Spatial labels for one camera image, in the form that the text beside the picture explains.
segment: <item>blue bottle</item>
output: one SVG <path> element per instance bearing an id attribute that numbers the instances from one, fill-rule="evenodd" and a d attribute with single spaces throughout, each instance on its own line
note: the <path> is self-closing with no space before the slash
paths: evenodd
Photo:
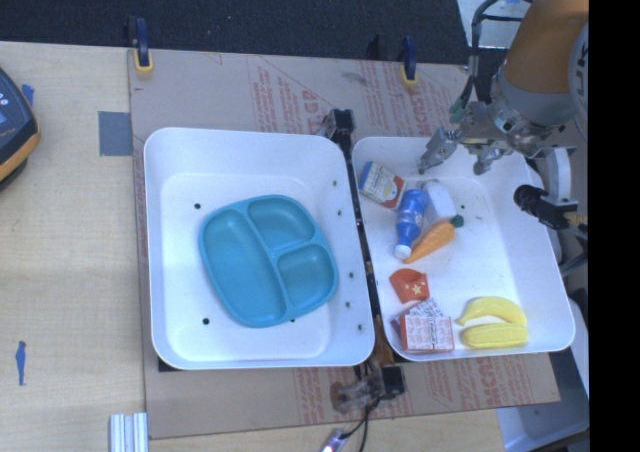
<path id="1" fill-rule="evenodd" d="M 420 235 L 424 221 L 424 209 L 428 197 L 420 189 L 405 191 L 398 207 L 396 233 L 398 242 L 393 254 L 400 260 L 406 260 L 411 254 L 411 243 Z"/>

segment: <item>wooden table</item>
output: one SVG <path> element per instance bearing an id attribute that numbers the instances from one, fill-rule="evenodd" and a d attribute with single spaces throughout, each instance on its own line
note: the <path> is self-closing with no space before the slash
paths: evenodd
<path id="1" fill-rule="evenodd" d="M 132 159 L 99 150 L 99 112 L 129 112 L 126 54 L 0 43 L 0 67 L 34 89 L 42 128 L 0 193 L 0 450 L 107 451 L 110 415 L 145 411 Z M 311 452 L 333 428 L 154 440 L 149 450 Z M 359 446 L 356 435 L 343 450 Z M 484 410 L 376 420 L 365 450 L 503 446 L 495 411 Z"/>

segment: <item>white bottle cap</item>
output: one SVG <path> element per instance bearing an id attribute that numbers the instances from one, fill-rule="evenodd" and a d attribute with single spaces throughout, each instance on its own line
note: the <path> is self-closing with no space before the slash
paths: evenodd
<path id="1" fill-rule="evenodd" d="M 411 255 L 411 248 L 404 244 L 398 244 L 393 250 L 393 254 L 400 260 L 406 260 Z"/>

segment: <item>cardboard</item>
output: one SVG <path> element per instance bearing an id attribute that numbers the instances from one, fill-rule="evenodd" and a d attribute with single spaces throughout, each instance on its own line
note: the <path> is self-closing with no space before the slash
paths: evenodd
<path id="1" fill-rule="evenodd" d="M 430 136 L 448 122 L 466 82 L 461 67 L 418 65 L 411 89 L 386 61 L 154 51 L 150 74 L 129 52 L 145 394 L 152 439 L 356 421 L 331 403 L 353 368 L 175 371 L 151 342 L 144 143 L 162 127 L 317 133 L 331 109 L 351 109 L 355 142 L 367 136 Z M 559 400 L 548 354 L 399 364 L 406 392 L 371 418 L 471 411 Z"/>

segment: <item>yellow banana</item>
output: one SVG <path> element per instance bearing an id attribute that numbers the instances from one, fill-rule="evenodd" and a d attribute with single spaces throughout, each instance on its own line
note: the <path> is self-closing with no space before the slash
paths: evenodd
<path id="1" fill-rule="evenodd" d="M 529 339 L 529 331 L 524 326 L 500 322 L 473 326 L 462 332 L 462 342 L 475 349 L 495 347 L 516 347 Z"/>
<path id="2" fill-rule="evenodd" d="M 499 296 L 486 296 L 472 299 L 467 303 L 462 316 L 458 319 L 458 324 L 464 326 L 468 320 L 485 315 L 493 315 L 502 320 L 517 324 L 519 326 L 527 325 L 527 316 L 516 303 Z"/>

